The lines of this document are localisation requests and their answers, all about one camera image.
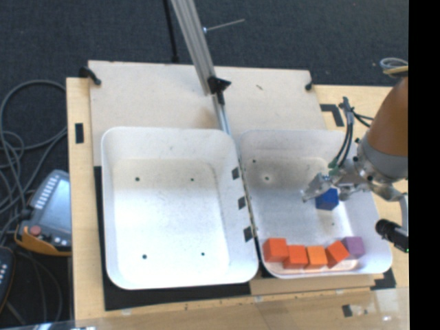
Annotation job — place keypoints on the black cylinder on white bracket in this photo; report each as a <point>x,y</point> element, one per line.
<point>392,233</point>

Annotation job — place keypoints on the purple cube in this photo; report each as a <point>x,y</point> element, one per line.
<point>354,246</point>

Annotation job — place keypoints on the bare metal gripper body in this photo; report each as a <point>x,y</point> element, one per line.
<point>355,175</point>

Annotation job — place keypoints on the orange cube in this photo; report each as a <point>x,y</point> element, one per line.
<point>297,256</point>
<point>275,249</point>
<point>337,252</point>
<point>317,256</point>

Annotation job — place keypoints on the white plastic tray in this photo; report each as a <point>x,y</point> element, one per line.
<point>292,215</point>
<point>172,211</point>

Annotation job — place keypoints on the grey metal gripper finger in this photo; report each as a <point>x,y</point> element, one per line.
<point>346,192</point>
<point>312,189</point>

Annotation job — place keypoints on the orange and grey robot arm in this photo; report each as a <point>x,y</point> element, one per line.
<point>390,126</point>

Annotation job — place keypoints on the blue cube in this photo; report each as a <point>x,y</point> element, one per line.
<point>327,200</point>

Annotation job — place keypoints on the pale wood board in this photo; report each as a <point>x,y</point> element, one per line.
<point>154,95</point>

